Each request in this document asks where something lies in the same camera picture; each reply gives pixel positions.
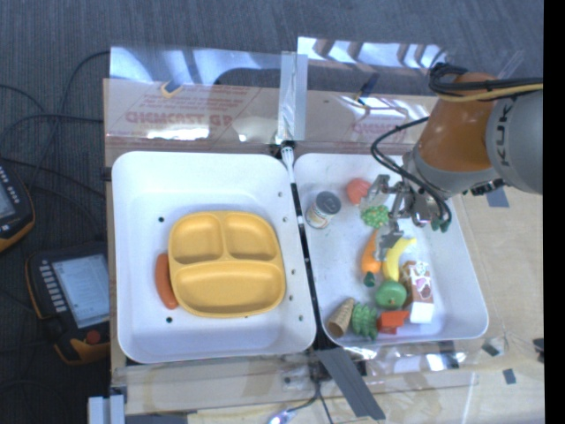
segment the toy banana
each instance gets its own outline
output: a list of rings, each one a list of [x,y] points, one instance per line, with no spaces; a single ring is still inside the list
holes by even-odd
[[[415,238],[399,238],[392,248],[387,250],[385,261],[382,263],[382,274],[386,279],[400,279],[399,259],[404,250],[416,243]]]

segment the green toy fruit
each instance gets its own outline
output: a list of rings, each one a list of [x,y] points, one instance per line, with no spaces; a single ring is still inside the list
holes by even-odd
[[[374,294],[374,299],[377,302],[377,306],[394,310],[403,307],[407,296],[408,292],[403,285],[393,279],[386,279],[380,284],[377,292]]]

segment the gray carpet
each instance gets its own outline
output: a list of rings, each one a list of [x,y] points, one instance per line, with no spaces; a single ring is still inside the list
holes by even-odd
[[[34,230],[0,253],[0,423],[86,423],[87,398],[108,393],[107,360],[68,367],[50,345],[30,346],[43,334],[23,273],[37,250],[105,234],[104,52],[141,43],[279,53],[299,36],[433,43],[470,70],[544,72],[544,0],[0,0],[0,154],[37,211]],[[383,80],[380,90],[413,85]],[[38,113],[85,119],[60,119],[51,140],[53,117],[22,120]]]

